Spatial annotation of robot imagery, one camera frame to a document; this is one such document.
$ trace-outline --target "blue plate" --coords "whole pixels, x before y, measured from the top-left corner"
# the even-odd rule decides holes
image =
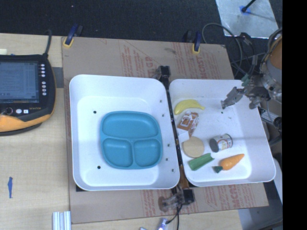
[[[147,113],[116,111],[100,125],[100,145],[106,162],[118,169],[146,169],[162,157],[158,122]]]

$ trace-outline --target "cardboard sheet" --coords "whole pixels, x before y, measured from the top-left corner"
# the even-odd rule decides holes
[[[82,191],[72,175],[69,83],[78,74],[150,78],[159,66],[170,66],[174,79],[233,79],[224,46],[76,37],[62,47],[66,135],[69,165],[71,221],[73,224],[174,215],[159,209],[160,197],[171,190]],[[181,214],[262,207],[268,205],[263,183],[194,187],[195,202]]]

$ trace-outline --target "yellow banana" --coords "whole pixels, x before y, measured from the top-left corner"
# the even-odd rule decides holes
[[[187,100],[183,100],[181,102],[179,102],[175,109],[174,109],[174,114],[178,115],[180,113],[182,113],[184,110],[188,109],[188,108],[200,108],[201,110],[204,110],[205,107],[201,106],[198,101],[193,100],[193,99],[187,99]]]

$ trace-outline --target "silver metal panel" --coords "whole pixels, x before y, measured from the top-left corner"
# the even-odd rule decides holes
[[[254,38],[269,38],[277,29],[277,23],[269,0],[255,0],[245,13],[241,8],[252,0],[215,0],[222,26],[238,36],[245,32]]]

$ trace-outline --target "black floor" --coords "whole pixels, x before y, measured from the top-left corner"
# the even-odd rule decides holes
[[[283,0],[269,0],[278,27]],[[187,30],[220,24],[215,0],[0,0],[0,33],[65,36],[74,23],[83,37],[181,42]],[[208,28],[208,43],[225,44],[236,60],[237,48],[218,26]],[[255,53],[266,51],[266,39],[254,39]]]

